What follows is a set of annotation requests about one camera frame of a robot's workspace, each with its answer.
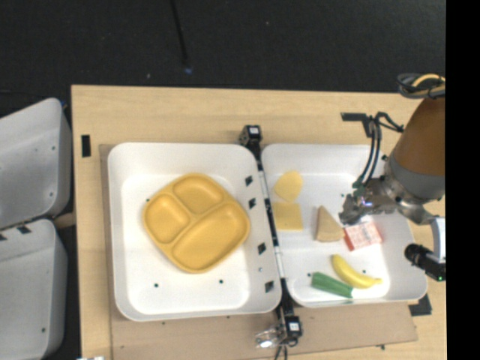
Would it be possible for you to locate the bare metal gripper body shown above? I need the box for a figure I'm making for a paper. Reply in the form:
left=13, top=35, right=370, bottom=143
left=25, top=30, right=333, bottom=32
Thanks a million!
left=354, top=178, right=434, bottom=225

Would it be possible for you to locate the red and white carton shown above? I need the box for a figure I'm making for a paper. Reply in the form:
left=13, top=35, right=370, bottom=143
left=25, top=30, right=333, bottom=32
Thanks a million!
left=343, top=221, right=384, bottom=252

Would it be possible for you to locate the tan bread wedge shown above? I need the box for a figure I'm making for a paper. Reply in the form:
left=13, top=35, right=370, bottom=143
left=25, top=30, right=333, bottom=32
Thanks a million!
left=313, top=205, right=346, bottom=244

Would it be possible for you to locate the white plastic tray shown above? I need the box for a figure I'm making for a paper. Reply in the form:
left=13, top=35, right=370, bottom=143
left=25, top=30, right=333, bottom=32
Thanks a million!
left=106, top=142, right=284, bottom=323
left=259, top=142, right=429, bottom=309

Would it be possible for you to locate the yellow banana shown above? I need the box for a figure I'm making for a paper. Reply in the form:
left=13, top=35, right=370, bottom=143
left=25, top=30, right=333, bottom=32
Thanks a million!
left=330, top=253, right=384, bottom=290

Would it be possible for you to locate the pale yellow square cheese slice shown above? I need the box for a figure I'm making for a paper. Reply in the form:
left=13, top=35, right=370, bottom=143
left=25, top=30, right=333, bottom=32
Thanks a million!
left=271, top=201, right=305, bottom=233

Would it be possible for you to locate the pale yellow round crisp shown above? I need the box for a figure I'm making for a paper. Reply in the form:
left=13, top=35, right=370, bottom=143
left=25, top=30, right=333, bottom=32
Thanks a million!
left=272, top=169, right=305, bottom=203

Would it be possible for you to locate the green leek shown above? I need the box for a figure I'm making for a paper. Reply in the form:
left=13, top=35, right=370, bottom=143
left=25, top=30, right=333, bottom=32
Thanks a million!
left=310, top=271, right=355, bottom=299

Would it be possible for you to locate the thin black and white rod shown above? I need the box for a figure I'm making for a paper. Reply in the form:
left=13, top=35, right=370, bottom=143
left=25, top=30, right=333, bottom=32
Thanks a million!
left=251, top=143, right=293, bottom=317

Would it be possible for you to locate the yellow divided plate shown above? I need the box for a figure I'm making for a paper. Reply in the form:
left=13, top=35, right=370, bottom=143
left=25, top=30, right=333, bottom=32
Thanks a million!
left=142, top=172, right=252, bottom=275

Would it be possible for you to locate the black cylinder on white bracket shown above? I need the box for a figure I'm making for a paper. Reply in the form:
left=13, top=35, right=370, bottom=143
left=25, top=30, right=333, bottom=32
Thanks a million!
left=403, top=216, right=446, bottom=283

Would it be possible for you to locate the black block with thin wires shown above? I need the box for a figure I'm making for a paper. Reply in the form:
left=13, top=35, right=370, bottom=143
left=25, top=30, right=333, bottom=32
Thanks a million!
left=276, top=314, right=305, bottom=340
left=236, top=124, right=264, bottom=146

